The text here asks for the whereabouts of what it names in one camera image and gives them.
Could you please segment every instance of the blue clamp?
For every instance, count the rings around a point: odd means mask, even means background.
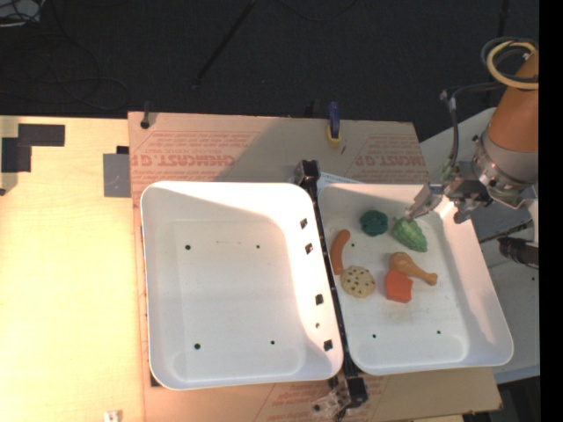
[[[336,102],[328,104],[330,124],[326,127],[329,142],[340,142],[340,109]]]

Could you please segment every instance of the toy food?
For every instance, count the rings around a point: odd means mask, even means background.
[[[387,215],[372,209],[360,217],[362,231],[368,236],[382,235],[388,229]]]
[[[344,272],[344,265],[342,265],[342,251],[349,239],[350,231],[342,229],[333,240],[330,251],[330,259],[331,265],[333,265],[334,275],[340,275]]]
[[[364,298],[376,290],[376,280],[364,267],[350,266],[340,276],[340,284],[348,294]]]
[[[414,251],[428,251],[428,242],[415,220],[409,222],[405,217],[395,221],[391,234],[404,246]]]
[[[438,281],[438,275],[436,273],[428,273],[420,269],[408,253],[404,253],[403,251],[396,251],[391,255],[389,268],[410,277],[421,278],[430,286],[434,286]]]
[[[413,281],[401,272],[391,269],[385,275],[385,289],[387,299],[395,302],[408,303],[411,301]]]

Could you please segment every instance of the white plastic tray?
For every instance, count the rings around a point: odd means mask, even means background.
[[[141,198],[149,358],[170,389],[330,378],[343,361],[311,198],[160,182]]]
[[[391,235],[393,217],[405,214],[420,189],[334,184],[319,195],[327,245],[341,229],[349,229],[344,266],[363,266],[376,278],[376,292],[357,299],[335,277],[352,359],[373,375],[505,364],[513,342],[471,221],[455,224],[456,209],[444,199],[416,219],[428,240],[427,252],[411,251]],[[362,232],[360,217],[371,209],[388,215],[387,233],[370,237]],[[394,251],[407,252],[418,266],[437,273],[437,284],[414,278],[409,303],[387,300],[384,276]]]

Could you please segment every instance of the orange toy food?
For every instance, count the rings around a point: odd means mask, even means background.
[[[391,269],[385,276],[387,299],[395,302],[408,303],[411,301],[413,281],[401,272]]]
[[[438,275],[436,273],[428,273],[420,269],[420,267],[414,264],[413,259],[408,253],[404,253],[403,251],[396,251],[391,255],[389,268],[395,269],[397,272],[401,272],[410,277],[421,278],[430,286],[434,286],[438,281]]]
[[[342,251],[344,250],[344,245],[350,239],[350,231],[347,229],[342,229],[336,235],[333,240],[333,245],[331,245],[331,264],[333,265],[334,275],[341,275],[344,272],[344,265],[342,264]]]

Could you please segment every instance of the broccoli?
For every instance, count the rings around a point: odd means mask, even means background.
[[[428,251],[428,242],[415,220],[409,222],[405,217],[395,219],[391,231],[393,237],[414,251]]]
[[[388,228],[387,215],[373,209],[360,217],[360,225],[362,231],[368,236],[382,235]]]

